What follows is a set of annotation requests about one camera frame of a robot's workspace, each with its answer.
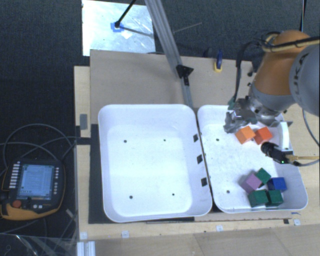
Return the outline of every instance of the red button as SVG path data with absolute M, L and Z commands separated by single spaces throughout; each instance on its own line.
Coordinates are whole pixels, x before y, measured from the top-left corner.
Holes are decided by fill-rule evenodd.
M 14 200 L 13 203 L 12 203 L 12 207 L 20 208 L 21 204 L 22 204 L 22 202 L 20 200 Z

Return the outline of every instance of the green block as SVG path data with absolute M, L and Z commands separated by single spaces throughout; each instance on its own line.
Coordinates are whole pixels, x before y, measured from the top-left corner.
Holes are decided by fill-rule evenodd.
M 258 172 L 255 174 L 255 176 L 262 182 L 263 185 L 267 184 L 267 182 L 271 178 L 271 175 L 269 173 L 267 173 L 266 170 L 263 168 L 258 170 Z
M 280 190 L 269 190 L 266 192 L 266 196 L 269 201 L 265 204 L 266 206 L 278 206 L 284 202 Z
M 266 190 L 255 190 L 248 195 L 251 207 L 263 205 L 269 202 Z

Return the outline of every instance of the cube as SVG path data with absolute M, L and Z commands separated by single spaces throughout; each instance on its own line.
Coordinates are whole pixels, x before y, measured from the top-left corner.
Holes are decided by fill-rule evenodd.
M 269 141 L 273 135 L 269 131 L 268 127 L 263 127 L 255 132 L 254 140 L 255 142 L 260 145 L 263 142 Z
M 285 178 L 283 177 L 271 178 L 267 185 L 269 190 L 285 191 L 287 189 Z
M 246 126 L 238 130 L 235 134 L 238 141 L 243 144 L 250 141 L 253 137 L 256 136 L 255 132 L 251 129 L 250 126 Z
M 265 204 L 266 206 L 278 206 L 284 202 L 280 190 L 269 190 L 266 192 L 266 196 L 268 198 L 268 203 Z
M 252 191 L 259 188 L 260 185 L 261 180 L 258 179 L 254 173 L 252 173 L 246 177 L 246 179 L 240 184 L 240 187 L 250 194 Z
M 266 170 L 263 168 L 260 168 L 260 170 L 258 170 L 255 176 L 262 182 L 261 186 L 267 184 L 267 182 L 271 178 L 271 175 L 268 172 L 266 172 Z
M 252 191 L 248 195 L 251 207 L 267 204 L 269 200 L 266 192 L 267 191 L 265 189 Z

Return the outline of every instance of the empty white tray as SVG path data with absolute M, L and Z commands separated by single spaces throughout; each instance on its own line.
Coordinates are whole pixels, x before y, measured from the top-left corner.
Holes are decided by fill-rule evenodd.
M 114 222 L 201 216 L 212 207 L 195 113 L 181 104 L 98 114 L 103 208 Z
M 301 210 L 308 203 L 308 196 L 298 167 L 279 164 L 261 152 L 255 141 L 240 144 L 235 134 L 226 133 L 225 124 L 228 106 L 205 105 L 197 113 L 199 129 L 213 199 L 217 207 L 226 213 L 241 213 L 266 210 Z M 264 127 L 262 123 L 250 125 L 253 130 Z M 270 128 L 278 145 L 277 128 Z M 282 193 L 284 203 L 277 207 L 251 208 L 247 193 L 239 183 L 252 171 L 264 168 L 272 177 L 284 177 L 287 190 Z

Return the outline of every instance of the beige tabletop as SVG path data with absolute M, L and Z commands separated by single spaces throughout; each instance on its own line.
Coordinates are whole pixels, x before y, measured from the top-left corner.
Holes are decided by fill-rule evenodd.
M 194 68 L 189 76 L 194 110 L 203 105 L 226 105 L 234 94 L 236 67 L 234 60 L 223 60 L 222 72 L 213 70 L 213 59 L 182 57 L 185 66 Z M 251 63 L 242 63 L 239 97 L 248 93 L 247 84 L 252 77 Z M 91 51 L 90 67 L 74 68 L 75 121 L 80 125 L 80 115 L 87 124 L 80 130 L 82 137 L 90 137 L 91 124 L 97 124 L 98 111 L 108 104 L 183 104 L 180 81 L 171 72 L 166 57 L 112 51 Z M 297 156 L 315 156 L 319 148 L 311 139 L 296 104 L 284 115 L 293 121 L 289 128 L 291 144 Z M 309 125 L 319 139 L 319 118 L 308 114 Z M 300 169 L 308 194 L 305 209 L 291 211 L 261 211 L 250 213 L 210 213 L 196 217 L 194 222 L 178 223 L 115 223 L 88 224 L 90 146 L 76 147 L 76 184 L 81 240 L 121 238 L 123 232 L 130 237 L 196 234 L 203 232 L 251 230 L 320 224 L 319 164 Z

